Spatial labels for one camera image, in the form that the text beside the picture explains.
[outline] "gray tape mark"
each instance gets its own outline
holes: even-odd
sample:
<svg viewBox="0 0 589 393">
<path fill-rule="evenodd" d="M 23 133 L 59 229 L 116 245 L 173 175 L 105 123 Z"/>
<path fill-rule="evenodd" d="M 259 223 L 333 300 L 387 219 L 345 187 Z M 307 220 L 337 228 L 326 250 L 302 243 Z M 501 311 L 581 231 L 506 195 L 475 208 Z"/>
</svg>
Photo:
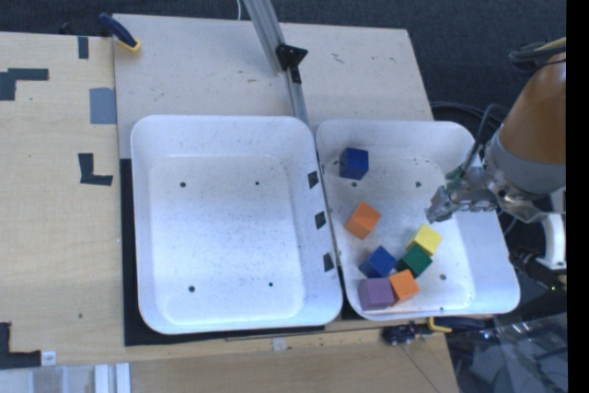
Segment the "gray tape mark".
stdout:
<svg viewBox="0 0 589 393">
<path fill-rule="evenodd" d="M 112 88 L 99 87 L 90 89 L 90 123 L 117 123 L 117 104 Z"/>
<path fill-rule="evenodd" d="M 88 37 L 78 36 L 77 37 L 77 57 L 80 59 L 88 59 Z"/>
</svg>

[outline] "black tape mark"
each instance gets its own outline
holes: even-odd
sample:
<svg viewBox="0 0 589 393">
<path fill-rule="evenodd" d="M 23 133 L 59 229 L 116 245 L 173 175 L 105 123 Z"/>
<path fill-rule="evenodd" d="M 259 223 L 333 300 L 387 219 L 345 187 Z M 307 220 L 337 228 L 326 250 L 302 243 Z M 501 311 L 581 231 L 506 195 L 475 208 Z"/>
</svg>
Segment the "black tape mark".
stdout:
<svg viewBox="0 0 589 393">
<path fill-rule="evenodd" d="M 82 171 L 82 178 L 80 183 L 88 183 L 92 185 L 111 185 L 112 176 L 96 176 L 94 175 L 94 155 L 91 153 L 80 153 L 77 155 L 80 161 L 80 170 Z"/>
<path fill-rule="evenodd" d="M 89 56 L 88 37 L 87 36 L 78 36 L 77 37 L 77 57 L 79 59 L 88 59 L 88 56 Z"/>
<path fill-rule="evenodd" d="M 325 213 L 321 212 L 321 213 L 317 213 L 315 215 L 315 226 L 317 227 L 317 229 L 320 229 L 321 227 L 323 227 L 325 224 L 327 223 L 327 219 L 325 217 Z"/>
<path fill-rule="evenodd" d="M 14 100 L 17 81 L 9 73 L 0 73 L 0 100 Z"/>
<path fill-rule="evenodd" d="M 19 69 L 9 67 L 8 73 L 14 80 L 49 80 L 49 69 Z"/>
<path fill-rule="evenodd" d="M 307 174 L 307 177 L 309 179 L 309 189 L 312 189 L 319 183 L 319 175 L 316 170 Z"/>
<path fill-rule="evenodd" d="M 117 123 L 117 105 L 113 89 L 107 87 L 90 89 L 90 123 Z"/>
<path fill-rule="evenodd" d="M 18 80 L 49 80 L 49 69 L 8 68 L 0 73 L 0 100 L 14 101 Z"/>
<path fill-rule="evenodd" d="M 40 351 L 10 352 L 10 323 L 0 323 L 0 370 L 40 366 Z"/>
<path fill-rule="evenodd" d="M 335 264 L 333 263 L 333 259 L 331 258 L 331 254 L 329 254 L 328 252 L 323 254 L 323 270 L 325 272 L 329 272 L 334 267 L 335 267 Z"/>
</svg>

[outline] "black rectangle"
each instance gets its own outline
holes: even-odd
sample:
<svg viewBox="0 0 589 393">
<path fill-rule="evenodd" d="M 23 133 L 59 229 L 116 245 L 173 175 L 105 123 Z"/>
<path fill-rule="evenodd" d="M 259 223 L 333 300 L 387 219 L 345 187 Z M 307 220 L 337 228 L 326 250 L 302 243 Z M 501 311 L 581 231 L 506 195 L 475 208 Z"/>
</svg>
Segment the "black rectangle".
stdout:
<svg viewBox="0 0 589 393">
<path fill-rule="evenodd" d="M 9 73 L 0 73 L 0 100 L 14 100 L 17 92 L 17 82 Z"/>
<path fill-rule="evenodd" d="M 49 69 L 9 67 L 8 74 L 14 80 L 49 80 Z"/>
<path fill-rule="evenodd" d="M 77 37 L 77 57 L 80 59 L 88 59 L 89 48 L 88 48 L 88 37 L 78 36 Z"/>
</svg>

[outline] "colored block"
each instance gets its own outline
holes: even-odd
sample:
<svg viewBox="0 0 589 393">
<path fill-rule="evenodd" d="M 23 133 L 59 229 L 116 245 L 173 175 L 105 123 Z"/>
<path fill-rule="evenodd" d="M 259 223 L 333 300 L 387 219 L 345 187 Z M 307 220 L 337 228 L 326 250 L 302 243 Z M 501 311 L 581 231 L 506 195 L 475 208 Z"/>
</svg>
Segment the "colored block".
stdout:
<svg viewBox="0 0 589 393">
<path fill-rule="evenodd" d="M 405 249 L 411 249 L 419 244 L 428 256 L 432 256 L 438 245 L 442 241 L 442 236 L 428 225 L 422 225 L 411 238 Z"/>
<path fill-rule="evenodd" d="M 340 154 L 340 177 L 361 180 L 368 172 L 368 151 L 346 147 Z"/>
<path fill-rule="evenodd" d="M 380 213 L 366 202 L 360 202 L 352 216 L 343 226 L 360 239 L 366 238 L 375 229 Z"/>
<path fill-rule="evenodd" d="M 409 269 L 389 275 L 388 281 L 393 288 L 395 303 L 407 300 L 420 292 L 420 287 L 415 282 L 415 278 Z"/>
<path fill-rule="evenodd" d="M 432 259 L 430 259 L 430 256 L 425 253 L 419 244 L 416 244 L 397 262 L 395 269 L 398 272 L 409 269 L 413 277 L 417 278 L 431 263 Z"/>
<path fill-rule="evenodd" d="M 395 303 L 393 287 L 387 278 L 363 279 L 358 284 L 358 296 L 363 310 L 383 309 Z"/>
<path fill-rule="evenodd" d="M 390 253 L 378 246 L 376 250 L 370 254 L 362 264 L 360 264 L 360 272 L 362 272 L 369 279 L 376 279 L 387 277 L 395 266 L 397 259 L 390 255 Z"/>
</svg>

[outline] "green block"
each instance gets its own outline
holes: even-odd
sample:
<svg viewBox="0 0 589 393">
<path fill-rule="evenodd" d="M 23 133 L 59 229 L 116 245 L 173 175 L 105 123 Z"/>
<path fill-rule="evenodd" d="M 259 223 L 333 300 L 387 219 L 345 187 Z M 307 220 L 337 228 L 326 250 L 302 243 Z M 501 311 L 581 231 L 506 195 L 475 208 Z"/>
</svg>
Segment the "green block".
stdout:
<svg viewBox="0 0 589 393">
<path fill-rule="evenodd" d="M 413 274 L 413 277 L 417 278 L 432 262 L 432 259 L 427 255 L 423 248 L 416 244 L 405 253 L 399 262 L 397 262 L 395 269 L 397 269 L 397 272 L 409 269 Z"/>
</svg>

